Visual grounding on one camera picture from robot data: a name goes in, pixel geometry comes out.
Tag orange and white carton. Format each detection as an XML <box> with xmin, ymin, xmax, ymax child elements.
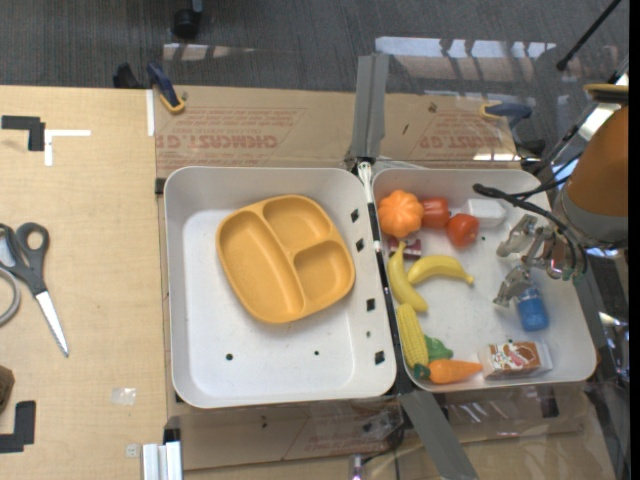
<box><xmin>478</xmin><ymin>340</ymin><xmax>554</xmax><ymax>381</ymax></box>

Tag brown object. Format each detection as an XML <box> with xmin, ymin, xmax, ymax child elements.
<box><xmin>0</xmin><ymin>365</ymin><xmax>16</xmax><ymax>414</ymax></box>

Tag red toy pepper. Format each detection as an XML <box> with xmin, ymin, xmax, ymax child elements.
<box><xmin>418</xmin><ymin>196</ymin><xmax>452</xmax><ymax>230</ymax></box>
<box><xmin>446</xmin><ymin>212</ymin><xmax>481</xmax><ymax>248</ymax></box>

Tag green toy vegetable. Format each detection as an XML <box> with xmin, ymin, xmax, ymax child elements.
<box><xmin>423</xmin><ymin>335</ymin><xmax>454</xmax><ymax>363</ymax></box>

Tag white plastic tray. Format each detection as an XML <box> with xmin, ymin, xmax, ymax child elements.
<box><xmin>371</xmin><ymin>167</ymin><xmax>598</xmax><ymax>393</ymax></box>
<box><xmin>163</xmin><ymin>165</ymin><xmax>398</xmax><ymax>410</ymax></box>

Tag grey handled scissors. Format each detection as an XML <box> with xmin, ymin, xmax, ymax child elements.
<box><xmin>0</xmin><ymin>221</ymin><xmax>70</xmax><ymax>358</ymax></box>

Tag orange carrot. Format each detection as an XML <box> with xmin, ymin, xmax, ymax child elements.
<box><xmin>413</xmin><ymin>358</ymin><xmax>484</xmax><ymax>385</ymax></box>

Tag black office chair base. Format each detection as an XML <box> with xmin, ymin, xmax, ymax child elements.
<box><xmin>172</xmin><ymin>0</ymin><xmax>301</xmax><ymax>40</ymax></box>

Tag red and white packet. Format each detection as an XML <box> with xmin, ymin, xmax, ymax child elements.
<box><xmin>388</xmin><ymin>237</ymin><xmax>422</xmax><ymax>261</ymax></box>

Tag yellow banana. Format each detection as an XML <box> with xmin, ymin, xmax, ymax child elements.
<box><xmin>387</xmin><ymin>240</ymin><xmax>429</xmax><ymax>313</ymax></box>
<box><xmin>406</xmin><ymin>254</ymin><xmax>475</xmax><ymax>286</ymax></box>

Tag brown cardboard board red print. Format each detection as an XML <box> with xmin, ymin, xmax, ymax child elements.
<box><xmin>153</xmin><ymin>85</ymin><xmax>601</xmax><ymax>472</ymax></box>

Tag small white box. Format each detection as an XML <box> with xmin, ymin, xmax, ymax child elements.
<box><xmin>467</xmin><ymin>198</ymin><xmax>507</xmax><ymax>229</ymax></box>

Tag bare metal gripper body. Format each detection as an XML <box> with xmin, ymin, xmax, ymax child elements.
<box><xmin>528</xmin><ymin>221</ymin><xmax>587</xmax><ymax>282</ymax></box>

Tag orange divided plate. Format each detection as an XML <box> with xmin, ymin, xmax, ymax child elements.
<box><xmin>215</xmin><ymin>193</ymin><xmax>357</xmax><ymax>325</ymax></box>

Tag orange toy pumpkin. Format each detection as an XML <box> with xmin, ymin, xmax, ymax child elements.
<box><xmin>376</xmin><ymin>189</ymin><xmax>425</xmax><ymax>240</ymax></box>

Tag yellow corn cob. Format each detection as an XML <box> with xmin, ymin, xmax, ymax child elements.
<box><xmin>396</xmin><ymin>302</ymin><xmax>430</xmax><ymax>369</ymax></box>

